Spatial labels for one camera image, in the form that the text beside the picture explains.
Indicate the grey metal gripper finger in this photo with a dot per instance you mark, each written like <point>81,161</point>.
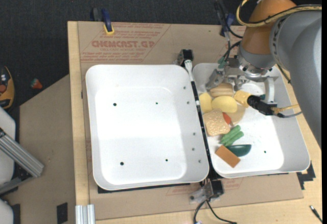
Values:
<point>237,84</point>
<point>215,79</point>

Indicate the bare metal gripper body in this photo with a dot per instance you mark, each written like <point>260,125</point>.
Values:
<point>235,68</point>

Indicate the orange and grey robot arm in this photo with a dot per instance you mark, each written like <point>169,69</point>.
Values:
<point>299,47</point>

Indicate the tan toy bread roll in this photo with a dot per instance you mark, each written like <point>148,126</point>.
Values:
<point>221,90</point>

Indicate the yellow toy cheese wedge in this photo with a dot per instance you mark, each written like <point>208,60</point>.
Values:
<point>241,97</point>

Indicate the yellow toy potato chip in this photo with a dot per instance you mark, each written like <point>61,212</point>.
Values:
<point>224,104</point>

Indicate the beige round flat toy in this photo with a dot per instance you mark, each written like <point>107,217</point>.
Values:
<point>238,115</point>

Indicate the orange toy carrot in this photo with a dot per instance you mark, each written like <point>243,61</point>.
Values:
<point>227,118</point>

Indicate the thin black and white rod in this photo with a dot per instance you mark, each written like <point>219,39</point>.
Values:
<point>201,118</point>

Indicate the tan toy toast slice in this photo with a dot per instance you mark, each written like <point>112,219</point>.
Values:
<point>215,123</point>

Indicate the green toy beans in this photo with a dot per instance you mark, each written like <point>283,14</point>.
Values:
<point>232,136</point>

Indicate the white plastic tray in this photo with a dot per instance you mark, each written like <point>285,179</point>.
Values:
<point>143,128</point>
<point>263,136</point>

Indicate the dark green toy slice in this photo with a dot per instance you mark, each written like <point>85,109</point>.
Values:
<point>241,150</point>

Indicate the brown cardboard board, red print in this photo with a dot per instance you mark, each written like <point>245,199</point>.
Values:
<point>158,39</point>

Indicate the orange toy block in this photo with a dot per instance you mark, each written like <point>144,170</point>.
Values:
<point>227,156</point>

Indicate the red toy strawberry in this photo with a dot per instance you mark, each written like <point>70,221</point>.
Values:
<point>36,84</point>

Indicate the black cylinder on white bracket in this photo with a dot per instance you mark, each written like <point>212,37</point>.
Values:
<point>260,105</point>

